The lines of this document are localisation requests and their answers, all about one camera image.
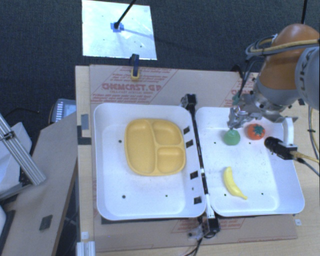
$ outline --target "green round object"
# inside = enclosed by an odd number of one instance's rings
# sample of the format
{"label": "green round object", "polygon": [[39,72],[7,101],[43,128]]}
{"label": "green round object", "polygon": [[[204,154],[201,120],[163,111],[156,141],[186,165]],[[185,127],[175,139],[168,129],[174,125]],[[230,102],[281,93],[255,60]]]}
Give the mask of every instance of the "green round object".
{"label": "green round object", "polygon": [[240,141],[240,134],[235,129],[228,130],[223,136],[223,141],[230,146],[237,145]]}

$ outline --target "banana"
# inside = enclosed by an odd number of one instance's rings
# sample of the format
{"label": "banana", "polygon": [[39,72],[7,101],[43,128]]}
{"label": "banana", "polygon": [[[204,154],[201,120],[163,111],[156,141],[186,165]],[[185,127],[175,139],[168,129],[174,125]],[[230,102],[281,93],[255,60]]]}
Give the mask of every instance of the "banana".
{"label": "banana", "polygon": [[223,173],[223,181],[224,181],[224,184],[227,188],[227,190],[229,191],[229,193],[233,196],[236,196],[236,197],[241,197],[243,198],[244,200],[247,200],[248,197],[245,196],[240,188],[238,188],[238,186],[236,185],[235,181],[234,181],[234,178],[232,176],[232,169],[231,167],[227,167],[225,170],[224,170],[224,173]]}

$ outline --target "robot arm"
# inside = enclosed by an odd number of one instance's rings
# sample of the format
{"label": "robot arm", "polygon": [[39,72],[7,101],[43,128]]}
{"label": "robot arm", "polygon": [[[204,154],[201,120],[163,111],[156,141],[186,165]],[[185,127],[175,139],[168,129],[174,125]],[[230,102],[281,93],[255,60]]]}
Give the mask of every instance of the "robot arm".
{"label": "robot arm", "polygon": [[250,94],[233,98],[234,107],[227,122],[230,129],[262,117],[281,123],[285,118],[280,113],[300,98],[319,110],[319,33],[316,30],[304,24],[289,25],[273,38],[269,51],[248,49],[248,55],[266,58]]}

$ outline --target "protective paper sheet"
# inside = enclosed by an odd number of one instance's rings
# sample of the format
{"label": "protective paper sheet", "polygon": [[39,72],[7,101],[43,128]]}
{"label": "protective paper sheet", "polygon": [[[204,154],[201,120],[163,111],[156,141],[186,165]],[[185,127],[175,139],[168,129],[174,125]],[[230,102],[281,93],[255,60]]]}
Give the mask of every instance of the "protective paper sheet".
{"label": "protective paper sheet", "polygon": [[83,55],[157,60],[150,7],[133,5],[121,21],[123,29],[113,29],[129,5],[82,0]]}

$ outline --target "tomato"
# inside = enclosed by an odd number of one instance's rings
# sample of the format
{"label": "tomato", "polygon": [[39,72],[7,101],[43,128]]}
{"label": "tomato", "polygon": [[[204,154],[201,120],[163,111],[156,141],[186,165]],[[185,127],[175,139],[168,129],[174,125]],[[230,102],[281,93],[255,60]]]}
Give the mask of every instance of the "tomato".
{"label": "tomato", "polygon": [[266,130],[260,124],[252,123],[247,126],[247,134],[251,140],[260,140],[265,136]]}

